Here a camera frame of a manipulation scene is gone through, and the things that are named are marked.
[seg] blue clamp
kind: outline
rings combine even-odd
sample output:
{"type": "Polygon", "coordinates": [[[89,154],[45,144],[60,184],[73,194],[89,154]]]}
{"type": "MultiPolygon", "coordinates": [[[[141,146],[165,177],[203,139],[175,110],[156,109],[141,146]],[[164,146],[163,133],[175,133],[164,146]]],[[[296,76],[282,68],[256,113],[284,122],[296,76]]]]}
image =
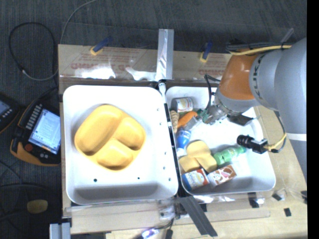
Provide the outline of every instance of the blue clamp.
{"type": "Polygon", "coordinates": [[[94,47],[92,47],[90,49],[91,54],[96,56],[97,54],[101,53],[103,50],[103,47],[105,47],[106,45],[108,45],[110,42],[112,42],[112,37],[106,37],[104,40],[100,41],[97,45],[95,45],[94,47]]]}
{"type": "Polygon", "coordinates": [[[209,54],[212,46],[213,46],[212,41],[209,41],[208,43],[206,43],[204,51],[202,52],[202,54],[200,56],[201,62],[207,62],[208,54],[209,54]]]}

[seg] orange object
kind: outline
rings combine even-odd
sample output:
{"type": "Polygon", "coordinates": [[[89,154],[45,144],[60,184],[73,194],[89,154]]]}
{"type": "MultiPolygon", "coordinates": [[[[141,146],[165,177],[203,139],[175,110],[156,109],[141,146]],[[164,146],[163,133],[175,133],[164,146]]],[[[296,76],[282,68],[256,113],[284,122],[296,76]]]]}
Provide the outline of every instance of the orange object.
{"type": "Polygon", "coordinates": [[[17,151],[12,150],[14,141],[11,141],[10,152],[13,156],[18,159],[21,159],[24,162],[34,164],[34,165],[42,165],[42,166],[57,166],[58,164],[44,164],[37,157],[33,156],[31,153],[27,152],[22,145],[22,142],[18,143],[17,151]]]}
{"type": "Polygon", "coordinates": [[[146,140],[144,128],[112,105],[97,107],[75,133],[76,149],[94,163],[112,171],[128,167],[146,140]]]}
{"type": "Polygon", "coordinates": [[[181,126],[185,126],[194,116],[197,116],[197,112],[195,111],[187,112],[183,117],[181,117],[178,120],[177,128],[180,128],[181,126]]]}
{"type": "Polygon", "coordinates": [[[236,100],[254,99],[249,87],[249,72],[256,57],[240,55],[230,58],[219,84],[224,96],[236,100]]]}

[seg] tin can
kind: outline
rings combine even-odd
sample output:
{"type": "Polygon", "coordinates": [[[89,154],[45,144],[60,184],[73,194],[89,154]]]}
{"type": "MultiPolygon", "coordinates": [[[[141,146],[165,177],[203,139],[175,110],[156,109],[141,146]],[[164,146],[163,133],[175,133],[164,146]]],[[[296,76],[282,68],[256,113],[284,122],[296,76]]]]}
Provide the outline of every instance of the tin can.
{"type": "Polygon", "coordinates": [[[174,98],[171,101],[170,107],[177,113],[190,112],[194,109],[194,102],[193,99],[190,97],[174,98]]]}
{"type": "Polygon", "coordinates": [[[189,173],[185,173],[181,177],[184,183],[184,187],[188,191],[191,191],[193,189],[197,189],[209,184],[209,180],[206,176],[206,173],[204,169],[202,168],[189,173]]]}

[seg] yellow cable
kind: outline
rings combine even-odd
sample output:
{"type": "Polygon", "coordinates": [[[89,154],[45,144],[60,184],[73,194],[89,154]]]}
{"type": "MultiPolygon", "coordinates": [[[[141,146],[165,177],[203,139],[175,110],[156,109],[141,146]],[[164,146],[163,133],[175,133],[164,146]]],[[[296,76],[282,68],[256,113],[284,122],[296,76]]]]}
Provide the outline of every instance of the yellow cable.
{"type": "Polygon", "coordinates": [[[266,145],[265,147],[268,149],[268,151],[271,151],[272,149],[276,148],[279,144],[281,144],[285,140],[286,136],[287,134],[284,133],[283,137],[277,143],[266,145]]]}
{"type": "Polygon", "coordinates": [[[240,56],[240,55],[248,55],[248,54],[254,54],[262,51],[267,51],[267,50],[276,50],[276,49],[289,49],[292,45],[277,45],[277,46],[269,46],[269,47],[263,47],[263,48],[258,48],[258,49],[252,49],[252,50],[247,50],[247,51],[242,51],[242,52],[234,52],[230,51],[229,53],[232,55],[240,56]]]}

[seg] blue bottle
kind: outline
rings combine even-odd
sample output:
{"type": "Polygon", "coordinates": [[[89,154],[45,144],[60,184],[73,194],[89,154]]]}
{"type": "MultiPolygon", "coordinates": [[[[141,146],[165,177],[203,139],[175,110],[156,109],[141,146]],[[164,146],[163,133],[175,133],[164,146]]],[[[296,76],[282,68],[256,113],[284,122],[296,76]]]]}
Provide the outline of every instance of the blue bottle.
{"type": "Polygon", "coordinates": [[[185,148],[191,137],[191,131],[199,124],[199,119],[193,117],[185,127],[181,127],[176,133],[177,156],[186,155],[185,148]]]}

